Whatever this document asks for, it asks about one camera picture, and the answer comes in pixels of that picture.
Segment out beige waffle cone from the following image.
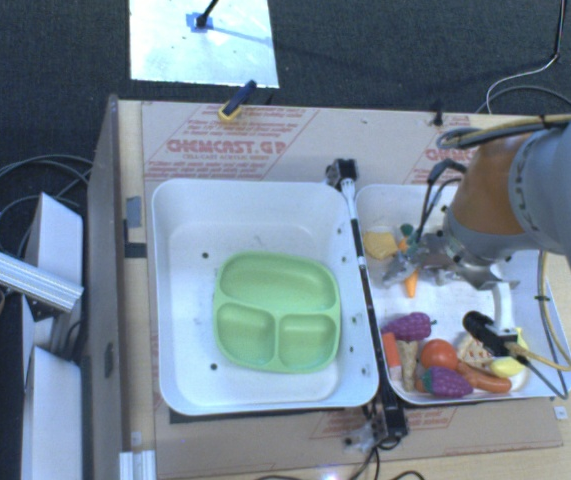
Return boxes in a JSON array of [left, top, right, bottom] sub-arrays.
[[395, 338, 421, 393]]

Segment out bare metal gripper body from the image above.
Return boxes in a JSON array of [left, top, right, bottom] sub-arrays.
[[408, 231, 520, 291]]

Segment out white plastic tray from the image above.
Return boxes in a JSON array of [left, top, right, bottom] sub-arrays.
[[354, 182, 571, 407], [150, 177, 380, 417]]

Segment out purple grapes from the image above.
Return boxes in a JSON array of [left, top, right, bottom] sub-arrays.
[[420, 366, 474, 400], [380, 311, 438, 342]]

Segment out yellow banana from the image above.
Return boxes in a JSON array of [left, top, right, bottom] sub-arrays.
[[489, 327, 530, 380]]

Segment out orange sausage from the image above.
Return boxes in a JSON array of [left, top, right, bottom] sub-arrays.
[[456, 361, 513, 395]]

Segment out orange round fruit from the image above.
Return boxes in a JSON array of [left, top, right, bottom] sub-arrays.
[[419, 338, 460, 371]]

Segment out brown cardboard board, red print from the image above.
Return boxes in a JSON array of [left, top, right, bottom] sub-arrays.
[[140, 100, 565, 474]]

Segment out orange carrot with green top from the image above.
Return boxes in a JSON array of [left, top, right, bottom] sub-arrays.
[[397, 223, 420, 299]]

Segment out orange and white stick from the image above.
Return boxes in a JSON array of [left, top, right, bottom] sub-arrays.
[[382, 331, 403, 372]]

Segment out green divided plate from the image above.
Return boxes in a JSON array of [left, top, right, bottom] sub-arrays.
[[212, 250, 342, 374]]

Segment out black cylinder on white bracket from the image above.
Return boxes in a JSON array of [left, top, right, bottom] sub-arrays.
[[462, 277, 522, 358]]

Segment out black block with thin wires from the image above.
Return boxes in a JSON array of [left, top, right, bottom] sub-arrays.
[[381, 401, 409, 440], [325, 157, 360, 187]]

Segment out yellow cheese wedge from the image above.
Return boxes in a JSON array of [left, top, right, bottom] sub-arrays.
[[363, 227, 399, 261]]

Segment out beige lattice pie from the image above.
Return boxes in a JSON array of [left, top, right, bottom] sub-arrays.
[[457, 332, 496, 369]]

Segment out thin black and white rod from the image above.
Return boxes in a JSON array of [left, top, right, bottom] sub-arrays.
[[340, 177, 400, 412]]

